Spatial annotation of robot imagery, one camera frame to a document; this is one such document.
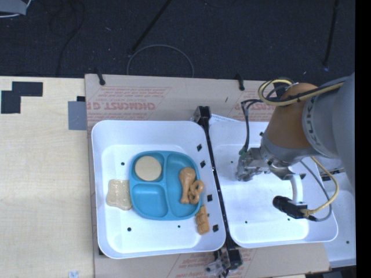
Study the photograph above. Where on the brown ridged pastry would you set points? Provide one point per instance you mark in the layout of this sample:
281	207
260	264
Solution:
203	220

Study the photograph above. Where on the white paper label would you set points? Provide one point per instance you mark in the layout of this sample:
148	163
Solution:
224	118

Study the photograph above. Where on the white plastic tray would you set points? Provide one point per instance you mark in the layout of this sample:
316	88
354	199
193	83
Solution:
162	236
255	213

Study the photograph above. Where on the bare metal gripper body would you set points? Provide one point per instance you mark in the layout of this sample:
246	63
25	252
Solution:
258	161

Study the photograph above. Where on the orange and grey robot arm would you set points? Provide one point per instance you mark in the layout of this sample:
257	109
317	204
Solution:
327	120

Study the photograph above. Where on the round beige biscuit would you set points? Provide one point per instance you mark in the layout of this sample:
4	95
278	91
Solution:
147	168

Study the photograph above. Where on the black cylinder on white bracket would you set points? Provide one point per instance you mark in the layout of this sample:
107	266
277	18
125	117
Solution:
295	208

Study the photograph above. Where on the brown cardboard board red print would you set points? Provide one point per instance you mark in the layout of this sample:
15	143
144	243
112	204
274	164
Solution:
179	100

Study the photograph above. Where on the thin black rod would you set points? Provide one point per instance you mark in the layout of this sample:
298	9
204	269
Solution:
216	178

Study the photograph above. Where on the beige bread slice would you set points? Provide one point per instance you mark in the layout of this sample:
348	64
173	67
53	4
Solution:
119	194

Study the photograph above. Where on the blue divided plate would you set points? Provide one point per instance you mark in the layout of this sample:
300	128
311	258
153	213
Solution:
150	198

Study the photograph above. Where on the brown pretzel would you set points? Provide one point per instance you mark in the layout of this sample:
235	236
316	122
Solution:
197	188

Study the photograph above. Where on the tan chicken drumstick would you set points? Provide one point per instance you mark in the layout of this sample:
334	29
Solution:
186	181

